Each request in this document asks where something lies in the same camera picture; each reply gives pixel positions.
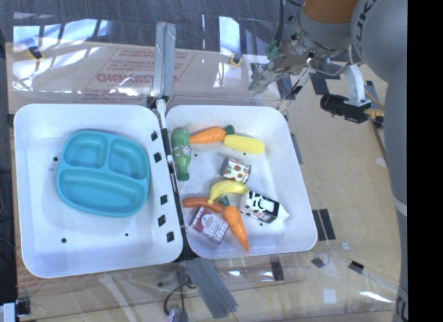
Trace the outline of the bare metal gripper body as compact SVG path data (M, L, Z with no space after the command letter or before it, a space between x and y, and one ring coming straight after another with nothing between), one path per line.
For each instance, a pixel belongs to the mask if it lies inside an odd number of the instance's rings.
M342 74L347 66L335 64L333 57L343 49L327 48L302 32L293 33L289 39L273 40L268 46L268 69L272 73L300 73L308 67L326 75Z

